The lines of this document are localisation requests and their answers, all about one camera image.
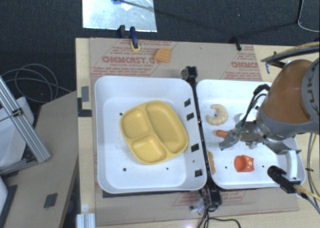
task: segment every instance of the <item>cable connector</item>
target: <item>cable connector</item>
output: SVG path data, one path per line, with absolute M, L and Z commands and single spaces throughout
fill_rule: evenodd
M 275 181 L 277 184 L 280 185 L 280 188 L 284 190 L 287 194 L 295 194 L 296 189 L 295 185 L 300 185 L 300 180 L 290 180 L 286 175 L 287 172 L 285 172 L 283 169 L 277 167 L 277 166 L 271 166 L 268 168 L 267 174 L 269 177 L 272 178 L 273 181 Z
M 302 186 L 299 185 L 299 184 L 294 184 L 294 185 L 293 185 L 293 188 L 294 188 L 297 192 L 299 192 L 299 193 L 301 193 L 301 194 L 310 195 L 310 196 L 312 196 L 313 198 L 315 198 L 315 199 L 317 199 L 317 200 L 320 201 L 320 197 L 319 197 L 318 195 L 315 195 L 314 193 L 308 191 L 306 188 L 302 187 Z

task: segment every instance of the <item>divided plate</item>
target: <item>divided plate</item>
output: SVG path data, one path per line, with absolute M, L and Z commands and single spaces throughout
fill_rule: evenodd
M 182 153 L 188 134 L 175 111 L 163 101 L 149 101 L 123 114 L 120 128 L 132 154 L 143 164 L 157 164 Z

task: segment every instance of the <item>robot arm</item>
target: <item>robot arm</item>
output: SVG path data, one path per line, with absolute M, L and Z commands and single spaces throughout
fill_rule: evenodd
M 275 58 L 271 61 L 283 69 L 270 89 L 262 88 L 267 89 L 268 94 L 256 120 L 246 121 L 245 116 L 219 144 L 221 150 L 243 141 L 251 149 L 257 143 L 264 143 L 276 154 L 285 154 L 290 149 L 283 143 L 284 139 L 307 132 L 319 134 L 319 59 L 314 62 L 301 59 L 287 65 Z M 260 91 L 261 88 L 257 88 L 253 93 L 248 111 L 254 107 Z

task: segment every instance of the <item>table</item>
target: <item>table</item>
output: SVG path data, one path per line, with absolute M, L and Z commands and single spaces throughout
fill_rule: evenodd
M 78 173 L 76 92 L 44 104 L 35 131 L 51 153 L 43 163 L 22 169 L 5 179 L 17 185 L 5 228 L 62 228 Z M 44 208 L 47 196 L 56 195 L 53 206 Z
M 107 43 L 108 41 L 114 41 L 114 39 L 104 39 Z M 212 49 L 215 47 L 221 48 L 221 44 L 214 43 L 181 43 L 183 47 L 175 48 L 175 55 L 185 55 L 186 49 L 188 49 L 189 55 L 198 55 L 200 50 Z M 90 50 L 90 39 L 78 38 L 76 39 L 76 67 L 77 67 L 77 97 L 81 99 L 83 89 L 91 90 L 91 63 L 90 55 L 92 49 Z M 281 52 L 290 47 L 288 46 L 263 46 L 263 45 L 253 45 L 251 46 L 255 53 L 257 60 L 261 60 L 268 57 L 276 52 Z M 313 54 L 310 57 L 311 60 L 319 57 L 317 54 Z M 194 61 L 192 65 L 204 66 L 202 62 L 206 61 L 207 56 L 198 56 L 198 61 Z M 165 75 L 171 77 L 177 76 L 177 71 L 172 69 L 166 69 L 166 64 L 160 64 L 163 66 L 161 70 Z M 185 63 L 180 63 L 181 70 L 186 66 Z M 263 81 L 272 82 L 280 71 L 278 68 L 270 67 L 270 74 L 267 74 L 265 66 L 263 63 L 258 62 L 258 67 L 261 73 Z M 86 101 L 82 103 L 83 110 L 91 110 L 91 94 L 89 93 Z M 79 128 L 79 170 L 80 170 L 80 200 L 81 200 L 81 213 L 95 213 L 96 209 L 96 199 L 95 199 L 95 172 L 94 172 L 94 149 L 93 149 L 93 121 L 89 116 L 82 116 L 78 118 L 78 128 Z M 298 146 L 302 149 L 302 160 L 306 166 L 306 155 L 308 146 L 309 135 L 299 135 L 296 137 Z M 312 168 L 314 168 L 314 179 L 319 181 L 319 143 L 316 144 L 314 149 L 314 154 L 312 158 Z M 305 181 L 303 184 L 306 188 L 309 187 L 308 182 Z M 291 212 L 276 212 L 276 213 L 264 213 L 264 214 L 254 214 L 254 215 L 239 215 L 232 216 L 236 218 L 242 225 L 242 227 L 317 227 L 319 223 L 319 216 L 313 207 L 304 199 L 297 199 L 299 211 Z M 127 215 L 125 212 L 118 212 L 119 215 Z M 187 219 L 187 220 L 174 220 L 174 221 L 162 221 L 162 222 L 146 222 L 139 224 L 121 224 L 119 227 L 123 228 L 151 228 L 151 227 L 196 227 L 199 219 Z M 209 227 L 234 227 L 233 223 L 220 223 L 216 221 L 210 221 Z

